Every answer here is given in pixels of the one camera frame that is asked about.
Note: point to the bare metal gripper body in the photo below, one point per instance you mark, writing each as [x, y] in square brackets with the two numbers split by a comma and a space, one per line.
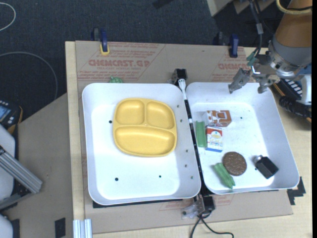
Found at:
[271, 69]

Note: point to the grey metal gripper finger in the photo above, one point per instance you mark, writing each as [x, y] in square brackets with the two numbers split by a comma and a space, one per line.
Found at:
[237, 82]
[263, 86]

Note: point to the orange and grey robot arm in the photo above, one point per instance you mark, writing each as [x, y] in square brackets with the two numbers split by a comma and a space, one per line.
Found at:
[294, 31]

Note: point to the orange and white carton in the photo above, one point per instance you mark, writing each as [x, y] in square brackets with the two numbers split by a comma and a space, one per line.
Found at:
[219, 118]

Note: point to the white plastic tray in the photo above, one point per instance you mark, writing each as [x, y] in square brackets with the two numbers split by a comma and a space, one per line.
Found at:
[138, 182]
[262, 137]

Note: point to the red white and blue carton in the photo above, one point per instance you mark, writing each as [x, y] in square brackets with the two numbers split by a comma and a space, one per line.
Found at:
[214, 138]

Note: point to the thin black and white rod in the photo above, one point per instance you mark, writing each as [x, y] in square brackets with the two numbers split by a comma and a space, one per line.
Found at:
[190, 123]

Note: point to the black bottle with silver cap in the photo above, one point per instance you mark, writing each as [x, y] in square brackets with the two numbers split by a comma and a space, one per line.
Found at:
[267, 167]

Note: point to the brown round biscuit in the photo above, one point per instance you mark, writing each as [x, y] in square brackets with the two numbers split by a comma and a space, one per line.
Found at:
[234, 163]

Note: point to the brown cardboard board red print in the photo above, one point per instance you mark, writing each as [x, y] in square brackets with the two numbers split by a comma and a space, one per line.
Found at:
[158, 58]

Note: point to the yellow divided plate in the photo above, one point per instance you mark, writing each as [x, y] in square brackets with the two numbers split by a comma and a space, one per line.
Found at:
[144, 127]

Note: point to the green toy vegetable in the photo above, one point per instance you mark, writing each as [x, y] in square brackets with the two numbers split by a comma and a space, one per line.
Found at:
[116, 79]

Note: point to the black cylinder on white bracket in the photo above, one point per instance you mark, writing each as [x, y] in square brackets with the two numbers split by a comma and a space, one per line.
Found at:
[298, 88]

